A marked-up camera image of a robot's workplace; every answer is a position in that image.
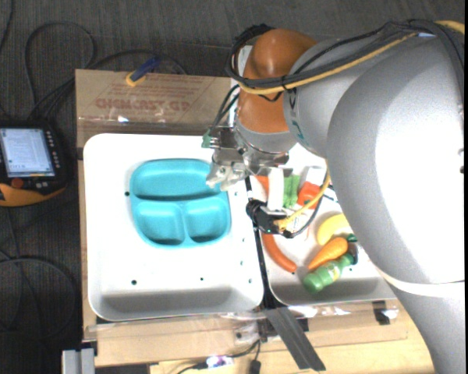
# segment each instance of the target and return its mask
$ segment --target toy carrot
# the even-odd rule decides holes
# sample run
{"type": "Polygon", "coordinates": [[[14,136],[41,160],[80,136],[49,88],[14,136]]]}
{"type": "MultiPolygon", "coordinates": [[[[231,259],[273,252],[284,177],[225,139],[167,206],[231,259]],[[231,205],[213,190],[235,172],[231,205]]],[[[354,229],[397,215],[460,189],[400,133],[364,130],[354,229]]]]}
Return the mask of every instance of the toy carrot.
{"type": "Polygon", "coordinates": [[[346,253],[349,243],[343,237],[336,237],[325,244],[317,255],[307,265],[309,270],[316,270],[321,264],[338,259],[346,253]]]}
{"type": "Polygon", "coordinates": [[[265,192],[268,194],[268,176],[255,176],[256,180],[258,180],[262,187],[264,188],[265,192]]]}
{"type": "Polygon", "coordinates": [[[294,273],[297,266],[290,258],[282,253],[278,245],[275,243],[274,235],[262,234],[262,241],[268,255],[276,262],[282,269],[294,273]]]}

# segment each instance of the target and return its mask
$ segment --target gray robot arm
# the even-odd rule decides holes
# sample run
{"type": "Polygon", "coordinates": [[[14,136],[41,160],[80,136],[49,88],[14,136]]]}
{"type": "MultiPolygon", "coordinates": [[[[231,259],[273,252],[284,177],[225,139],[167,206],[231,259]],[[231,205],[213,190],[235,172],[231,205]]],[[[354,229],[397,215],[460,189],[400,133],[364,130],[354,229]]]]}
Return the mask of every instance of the gray robot arm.
{"type": "Polygon", "coordinates": [[[290,130],[328,159],[347,219],[436,372],[466,372],[463,104],[440,41],[285,98],[290,130]]]}

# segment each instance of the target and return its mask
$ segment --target metal bracket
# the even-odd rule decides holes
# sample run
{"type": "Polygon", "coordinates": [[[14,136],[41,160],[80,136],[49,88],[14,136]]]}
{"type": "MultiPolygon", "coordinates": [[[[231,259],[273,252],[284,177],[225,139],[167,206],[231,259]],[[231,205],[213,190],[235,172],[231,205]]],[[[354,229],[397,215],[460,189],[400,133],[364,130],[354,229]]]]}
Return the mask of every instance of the metal bracket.
{"type": "Polygon", "coordinates": [[[95,374],[94,349],[62,351],[62,374],[95,374]]]}
{"type": "Polygon", "coordinates": [[[380,323],[380,326],[386,326],[390,324],[390,318],[385,315],[387,311],[387,304],[385,301],[374,301],[373,302],[373,312],[376,321],[380,323]]]}
{"type": "Polygon", "coordinates": [[[326,370],[302,327],[288,308],[269,309],[264,314],[278,332],[299,369],[326,370]]]}

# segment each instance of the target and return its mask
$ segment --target green bottle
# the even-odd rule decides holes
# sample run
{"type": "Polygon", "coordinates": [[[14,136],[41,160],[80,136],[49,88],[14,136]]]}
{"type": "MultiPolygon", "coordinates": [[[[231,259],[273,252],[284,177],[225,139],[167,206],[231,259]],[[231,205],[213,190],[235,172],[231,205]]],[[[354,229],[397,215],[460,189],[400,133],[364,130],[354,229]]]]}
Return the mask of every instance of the green bottle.
{"type": "Polygon", "coordinates": [[[311,294],[317,294],[324,287],[337,281],[342,275],[343,269],[353,264],[354,258],[349,253],[346,253],[337,260],[330,260],[319,266],[312,273],[308,273],[303,279],[303,286],[311,294]]]}

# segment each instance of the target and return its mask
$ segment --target blue plastic tray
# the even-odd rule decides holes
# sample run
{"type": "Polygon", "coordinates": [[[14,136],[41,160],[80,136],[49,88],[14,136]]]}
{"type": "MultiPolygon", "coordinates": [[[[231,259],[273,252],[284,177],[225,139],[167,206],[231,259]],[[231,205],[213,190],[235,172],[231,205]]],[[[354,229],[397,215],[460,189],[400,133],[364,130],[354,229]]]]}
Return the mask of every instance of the blue plastic tray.
{"type": "Polygon", "coordinates": [[[160,247],[193,247],[221,240],[231,226],[227,192],[206,184],[210,166],[196,159],[140,165],[130,179],[133,221],[140,237],[160,247]]]}

